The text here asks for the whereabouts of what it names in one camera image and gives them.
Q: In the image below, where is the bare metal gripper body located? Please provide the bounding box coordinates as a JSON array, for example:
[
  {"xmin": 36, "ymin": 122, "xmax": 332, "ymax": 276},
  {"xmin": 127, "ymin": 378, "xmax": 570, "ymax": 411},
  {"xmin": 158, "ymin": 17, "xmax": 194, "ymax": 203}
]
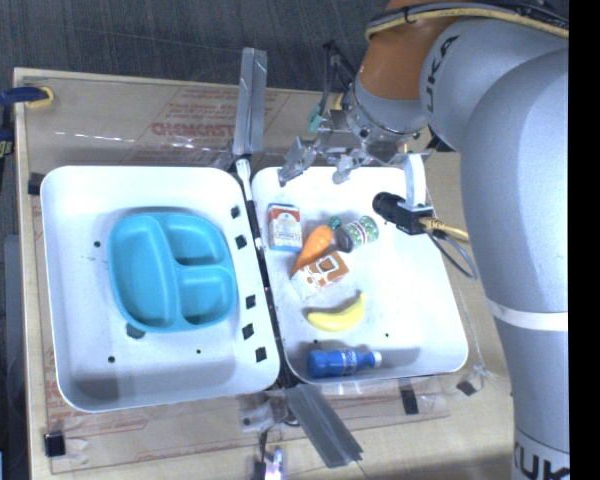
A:
[{"xmin": 315, "ymin": 109, "xmax": 426, "ymax": 162}]

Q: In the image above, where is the white and orange carton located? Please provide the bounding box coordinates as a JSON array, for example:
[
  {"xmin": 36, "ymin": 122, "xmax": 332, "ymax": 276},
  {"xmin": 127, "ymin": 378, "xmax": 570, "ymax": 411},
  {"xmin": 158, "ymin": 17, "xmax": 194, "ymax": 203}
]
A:
[{"xmin": 266, "ymin": 202, "xmax": 303, "ymax": 254}]

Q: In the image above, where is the green and white can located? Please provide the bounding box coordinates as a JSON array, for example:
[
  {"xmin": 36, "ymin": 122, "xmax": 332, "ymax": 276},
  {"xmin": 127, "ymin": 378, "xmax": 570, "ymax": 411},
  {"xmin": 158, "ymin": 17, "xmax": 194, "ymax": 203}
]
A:
[{"xmin": 333, "ymin": 214, "xmax": 380, "ymax": 255}]

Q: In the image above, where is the orange carrot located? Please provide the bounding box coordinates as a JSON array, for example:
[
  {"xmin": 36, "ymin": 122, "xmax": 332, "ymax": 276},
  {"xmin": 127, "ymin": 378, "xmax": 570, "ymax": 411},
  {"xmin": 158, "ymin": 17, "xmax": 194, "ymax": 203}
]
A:
[{"xmin": 290, "ymin": 216, "xmax": 343, "ymax": 276}]

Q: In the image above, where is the thin black and white rod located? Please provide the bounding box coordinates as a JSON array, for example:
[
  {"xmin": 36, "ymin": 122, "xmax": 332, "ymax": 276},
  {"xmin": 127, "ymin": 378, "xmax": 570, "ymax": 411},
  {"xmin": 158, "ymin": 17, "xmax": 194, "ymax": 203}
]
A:
[{"xmin": 235, "ymin": 156, "xmax": 292, "ymax": 390}]

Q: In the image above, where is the white and orange packet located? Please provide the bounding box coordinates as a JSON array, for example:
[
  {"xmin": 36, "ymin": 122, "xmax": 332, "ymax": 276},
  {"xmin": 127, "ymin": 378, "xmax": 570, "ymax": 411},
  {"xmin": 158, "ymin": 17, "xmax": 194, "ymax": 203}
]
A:
[{"xmin": 290, "ymin": 250, "xmax": 352, "ymax": 302}]

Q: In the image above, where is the white plastic tray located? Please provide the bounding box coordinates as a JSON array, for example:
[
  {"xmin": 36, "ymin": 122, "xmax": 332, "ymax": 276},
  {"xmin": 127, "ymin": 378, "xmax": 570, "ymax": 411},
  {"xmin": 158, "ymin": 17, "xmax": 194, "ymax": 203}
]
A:
[
  {"xmin": 39, "ymin": 164, "xmax": 282, "ymax": 414},
  {"xmin": 250, "ymin": 164, "xmax": 470, "ymax": 386}
]

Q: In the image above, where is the yellow banana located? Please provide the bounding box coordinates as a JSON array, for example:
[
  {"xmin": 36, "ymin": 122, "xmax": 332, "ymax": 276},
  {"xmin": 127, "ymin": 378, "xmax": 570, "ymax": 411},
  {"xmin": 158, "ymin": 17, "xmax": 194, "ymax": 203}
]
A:
[{"xmin": 305, "ymin": 290, "xmax": 369, "ymax": 333}]

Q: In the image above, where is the brown cardboard board red print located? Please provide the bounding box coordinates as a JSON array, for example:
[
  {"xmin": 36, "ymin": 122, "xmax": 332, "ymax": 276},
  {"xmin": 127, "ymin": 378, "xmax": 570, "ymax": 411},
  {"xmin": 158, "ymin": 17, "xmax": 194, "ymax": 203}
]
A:
[{"xmin": 22, "ymin": 81, "xmax": 484, "ymax": 474}]

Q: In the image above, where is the blue divided plate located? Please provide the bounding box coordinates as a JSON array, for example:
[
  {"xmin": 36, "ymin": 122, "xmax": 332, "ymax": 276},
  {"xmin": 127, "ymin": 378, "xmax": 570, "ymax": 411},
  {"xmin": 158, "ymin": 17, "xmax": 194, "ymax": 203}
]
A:
[{"xmin": 106, "ymin": 211, "xmax": 240, "ymax": 334}]

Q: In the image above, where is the blue bottle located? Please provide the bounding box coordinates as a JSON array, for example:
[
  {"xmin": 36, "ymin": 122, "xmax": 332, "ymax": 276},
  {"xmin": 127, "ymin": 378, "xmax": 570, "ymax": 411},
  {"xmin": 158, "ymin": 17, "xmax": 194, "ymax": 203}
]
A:
[{"xmin": 306, "ymin": 347, "xmax": 384, "ymax": 380}]

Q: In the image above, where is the black cylinder on white bracket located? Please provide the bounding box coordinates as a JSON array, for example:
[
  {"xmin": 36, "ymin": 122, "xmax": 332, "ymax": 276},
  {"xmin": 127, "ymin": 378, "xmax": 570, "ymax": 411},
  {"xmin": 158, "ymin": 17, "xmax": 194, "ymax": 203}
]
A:
[{"xmin": 372, "ymin": 153, "xmax": 437, "ymax": 235}]

